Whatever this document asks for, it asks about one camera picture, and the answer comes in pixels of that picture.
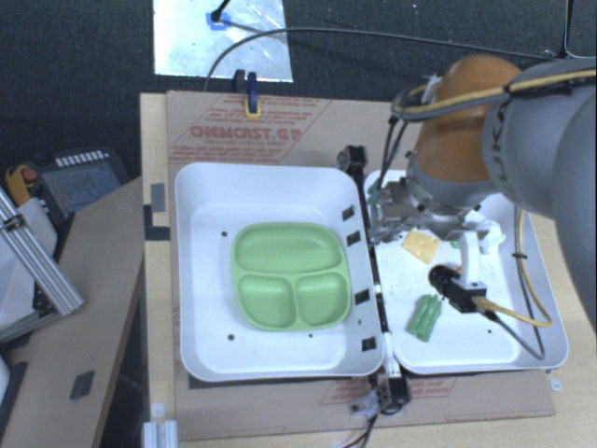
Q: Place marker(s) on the thin black and white rod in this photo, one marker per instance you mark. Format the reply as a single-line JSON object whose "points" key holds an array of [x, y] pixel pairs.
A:
{"points": [[374, 269]]}

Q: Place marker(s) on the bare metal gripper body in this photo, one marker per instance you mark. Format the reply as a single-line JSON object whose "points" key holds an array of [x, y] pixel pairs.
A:
{"points": [[410, 213]]}

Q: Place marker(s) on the yellow cheese slice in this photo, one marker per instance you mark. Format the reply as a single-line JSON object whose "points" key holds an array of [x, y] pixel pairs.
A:
{"points": [[420, 246]]}

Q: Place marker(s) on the black cylinder on white bracket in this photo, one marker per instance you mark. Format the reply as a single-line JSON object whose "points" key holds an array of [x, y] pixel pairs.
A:
{"points": [[467, 292]]}

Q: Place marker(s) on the white plastic tray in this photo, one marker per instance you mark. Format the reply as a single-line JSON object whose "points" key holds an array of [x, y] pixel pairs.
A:
{"points": [[210, 273], [466, 343]]}

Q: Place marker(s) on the green divided plate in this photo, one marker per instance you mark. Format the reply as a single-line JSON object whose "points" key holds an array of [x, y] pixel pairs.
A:
{"points": [[280, 250]]}

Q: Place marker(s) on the green asparagus bundle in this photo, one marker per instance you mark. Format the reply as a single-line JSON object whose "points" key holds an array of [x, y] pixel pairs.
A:
{"points": [[423, 319]]}

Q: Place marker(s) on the brown cardboard board red print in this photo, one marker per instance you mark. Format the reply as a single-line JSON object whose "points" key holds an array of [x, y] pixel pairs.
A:
{"points": [[261, 124]]}

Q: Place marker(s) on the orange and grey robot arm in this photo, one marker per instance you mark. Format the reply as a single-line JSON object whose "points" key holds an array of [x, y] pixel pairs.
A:
{"points": [[536, 147]]}

